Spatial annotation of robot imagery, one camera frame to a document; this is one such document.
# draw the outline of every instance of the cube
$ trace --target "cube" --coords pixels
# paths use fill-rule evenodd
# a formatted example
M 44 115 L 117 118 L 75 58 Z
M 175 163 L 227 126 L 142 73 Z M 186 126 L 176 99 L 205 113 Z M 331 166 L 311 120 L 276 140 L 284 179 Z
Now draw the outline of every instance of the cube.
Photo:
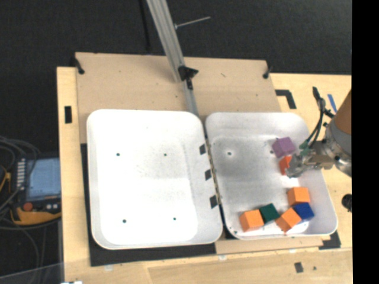
M 280 217 L 280 214 L 272 203 L 261 207 L 259 211 L 265 224 Z
M 282 229 L 283 232 L 286 233 L 288 230 L 293 228 L 293 226 L 300 223 L 301 218 L 291 207 L 288 210 L 286 210 L 279 218 L 277 218 L 275 222 L 280 227 L 280 229 Z
M 265 225 L 261 212 L 258 209 L 253 211 L 245 211 L 239 216 L 239 221 L 244 232 L 257 230 L 258 228 Z
M 273 143 L 272 149 L 277 158 L 282 158 L 282 156 L 290 156 L 296 150 L 295 145 L 289 137 L 277 139 Z
M 279 161 L 280 172 L 283 176 L 285 175 L 285 170 L 290 167 L 291 159 L 292 156 L 285 156 Z
M 300 216 L 303 221 L 308 221 L 314 217 L 313 210 L 309 203 L 300 203 L 293 206 L 295 212 Z
M 306 187 L 293 187 L 287 192 L 288 204 L 293 206 L 300 203 L 310 203 L 309 192 Z

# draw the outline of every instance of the wooden table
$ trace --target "wooden table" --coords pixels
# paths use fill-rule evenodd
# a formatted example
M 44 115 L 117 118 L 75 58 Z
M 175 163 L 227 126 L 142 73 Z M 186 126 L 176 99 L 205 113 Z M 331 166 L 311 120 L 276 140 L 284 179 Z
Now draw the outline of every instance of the wooden table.
M 86 283 L 347 283 L 352 281 L 352 214 L 341 205 L 351 178 L 323 171 L 338 216 L 340 248 L 320 250 L 330 237 L 216 242 L 216 255 L 91 267 L 89 261 L 80 144 L 93 109 L 186 110 L 180 85 L 173 83 L 166 57 L 77 53 L 84 75 L 57 68 L 60 162 L 62 170 L 65 280 Z M 313 130 L 319 112 L 312 95 L 331 94 L 339 107 L 351 89 L 350 76 L 271 74 L 263 60 L 185 58 L 199 70 L 194 78 L 200 118 L 215 111 L 283 111 L 303 117 Z M 277 90 L 292 95 L 296 109 Z M 327 108 L 332 109 L 329 101 Z M 296 266 L 303 268 L 297 272 Z

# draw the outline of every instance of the electronic device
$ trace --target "electronic device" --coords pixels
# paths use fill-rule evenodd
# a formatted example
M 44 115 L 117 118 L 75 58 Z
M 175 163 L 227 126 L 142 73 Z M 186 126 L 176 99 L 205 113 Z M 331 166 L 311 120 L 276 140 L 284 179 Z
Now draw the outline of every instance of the electronic device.
M 21 157 L 12 172 L 10 192 L 17 192 L 11 217 L 18 225 L 35 225 L 55 220 L 62 214 L 60 163 L 56 153 Z

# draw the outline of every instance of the orange block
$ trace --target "orange block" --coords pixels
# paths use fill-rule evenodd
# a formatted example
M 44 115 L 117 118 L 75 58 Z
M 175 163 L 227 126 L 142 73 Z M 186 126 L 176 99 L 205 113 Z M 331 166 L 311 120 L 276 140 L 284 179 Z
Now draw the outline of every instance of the orange block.
M 286 233 L 301 221 L 300 216 L 291 207 L 275 220 L 277 225 Z
M 258 228 L 265 225 L 259 209 L 253 211 L 245 211 L 242 215 L 239 216 L 239 221 L 241 223 L 243 231 L 257 230 Z
M 287 192 L 288 204 L 290 206 L 300 203 L 310 203 L 309 192 L 306 187 L 293 187 Z
M 289 168 L 290 166 L 291 159 L 292 156 L 285 156 L 283 159 L 279 161 L 280 172 L 283 176 L 285 175 L 285 169 Z

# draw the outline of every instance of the green block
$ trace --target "green block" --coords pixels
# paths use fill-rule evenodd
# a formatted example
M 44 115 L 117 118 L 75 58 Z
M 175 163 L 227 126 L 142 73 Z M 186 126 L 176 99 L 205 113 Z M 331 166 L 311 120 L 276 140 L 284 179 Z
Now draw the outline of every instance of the green block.
M 272 203 L 261 207 L 259 211 L 261 212 L 265 224 L 280 217 L 277 209 Z

